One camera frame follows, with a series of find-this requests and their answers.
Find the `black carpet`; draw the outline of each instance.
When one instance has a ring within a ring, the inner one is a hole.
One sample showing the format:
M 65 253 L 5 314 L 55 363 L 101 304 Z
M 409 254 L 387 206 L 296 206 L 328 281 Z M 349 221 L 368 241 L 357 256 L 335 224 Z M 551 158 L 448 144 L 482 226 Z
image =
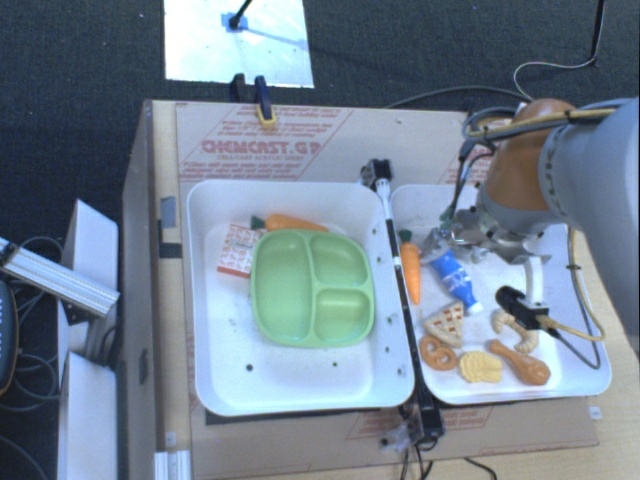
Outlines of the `black carpet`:
M 514 89 L 514 69 L 589 57 L 597 0 L 303 0 L 315 89 L 275 103 L 382 107 L 417 93 L 482 84 Z M 534 97 L 583 105 L 638 94 L 640 0 L 607 0 L 596 66 L 524 70 Z M 121 218 L 120 194 L 145 98 L 226 101 L 223 84 L 164 78 L 163 0 L 0 0 L 0 236 L 62 239 L 77 198 Z M 485 92 L 411 108 L 513 104 Z M 50 315 L 25 340 L 55 353 Z M 55 477 L 57 404 L 0 410 L 0 436 Z M 0 442 L 0 479 L 38 478 Z

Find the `toy food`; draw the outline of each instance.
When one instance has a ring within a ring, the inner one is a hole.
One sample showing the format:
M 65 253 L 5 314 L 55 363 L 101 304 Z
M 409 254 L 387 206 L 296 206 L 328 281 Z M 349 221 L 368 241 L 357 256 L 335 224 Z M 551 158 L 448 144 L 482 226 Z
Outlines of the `toy food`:
M 467 352 L 460 358 L 460 373 L 468 382 L 500 382 L 502 361 L 486 352 Z
M 458 356 L 435 336 L 425 336 L 420 340 L 420 356 L 434 370 L 453 370 L 458 364 Z
M 522 340 L 514 348 L 521 354 L 530 354 L 538 346 L 538 331 L 527 330 L 516 322 L 516 317 L 507 313 L 504 309 L 496 309 L 491 315 L 491 326 L 500 334 L 503 325 L 506 324 L 516 331 Z
M 404 272 L 407 291 L 414 304 L 420 304 L 420 250 L 411 243 L 411 231 L 403 229 L 398 233 L 402 245 L 400 246 L 400 261 Z
M 277 229 L 311 229 L 313 231 L 328 231 L 325 226 L 279 213 L 270 215 L 267 220 L 262 220 L 255 216 L 251 217 L 251 229 L 263 228 L 267 231 L 275 231 Z
M 447 345 L 462 346 L 462 303 L 456 302 L 423 322 L 425 330 Z
M 489 350 L 507 359 L 511 363 L 511 366 L 513 366 L 520 380 L 527 384 L 542 386 L 546 384 L 549 377 L 551 377 L 551 371 L 544 362 L 530 356 L 518 354 L 505 347 L 499 340 L 492 340 L 489 343 Z

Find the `orange carrot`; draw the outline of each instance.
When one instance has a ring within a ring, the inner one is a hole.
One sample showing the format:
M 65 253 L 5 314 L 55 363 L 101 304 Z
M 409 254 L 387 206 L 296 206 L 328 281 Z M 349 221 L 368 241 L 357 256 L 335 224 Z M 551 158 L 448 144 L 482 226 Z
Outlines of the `orange carrot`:
M 277 229 L 312 229 L 315 231 L 329 231 L 328 228 L 314 224 L 307 220 L 297 219 L 296 217 L 289 217 L 288 215 L 282 215 L 274 213 L 270 215 L 267 220 L 259 219 L 258 217 L 251 217 L 251 229 L 264 229 L 267 231 L 275 231 Z
M 398 233 L 402 245 L 400 246 L 400 261 L 404 272 L 404 282 L 414 304 L 420 304 L 420 250 L 411 243 L 411 231 L 403 229 Z

